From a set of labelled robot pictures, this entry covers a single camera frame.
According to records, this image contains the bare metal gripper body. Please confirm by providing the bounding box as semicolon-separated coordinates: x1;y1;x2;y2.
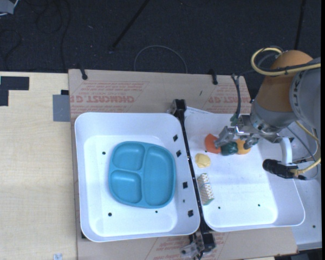
233;114;282;144

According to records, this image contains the orange round toy fruit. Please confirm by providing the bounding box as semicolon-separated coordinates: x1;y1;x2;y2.
235;138;252;155

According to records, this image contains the green broccoli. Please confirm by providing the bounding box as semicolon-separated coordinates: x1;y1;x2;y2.
220;141;239;157

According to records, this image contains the orange pizza slice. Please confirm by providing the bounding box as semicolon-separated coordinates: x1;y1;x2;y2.
204;133;222;154

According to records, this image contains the yellow biscuit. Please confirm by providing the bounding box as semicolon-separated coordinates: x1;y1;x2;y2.
194;153;211;169

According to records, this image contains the white printed paper sheet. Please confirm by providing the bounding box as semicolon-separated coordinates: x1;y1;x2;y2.
185;106;215;116

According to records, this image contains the thin black rod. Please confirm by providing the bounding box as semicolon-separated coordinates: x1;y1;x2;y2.
178;109;210;237

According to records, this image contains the white plastic tray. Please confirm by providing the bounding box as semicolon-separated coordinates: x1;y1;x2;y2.
183;106;306;233
74;112;202;243

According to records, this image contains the blue divided plate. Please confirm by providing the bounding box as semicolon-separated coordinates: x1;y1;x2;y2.
107;140;177;209

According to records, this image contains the brown cardboard board red print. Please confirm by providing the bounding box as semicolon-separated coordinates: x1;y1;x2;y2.
67;68;299;260

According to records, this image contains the black cylinder on white bracket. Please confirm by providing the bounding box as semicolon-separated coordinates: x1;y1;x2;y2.
262;135;300;180

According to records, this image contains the black block with thin wires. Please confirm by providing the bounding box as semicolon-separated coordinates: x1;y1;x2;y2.
168;99;186;116
180;231;216;257

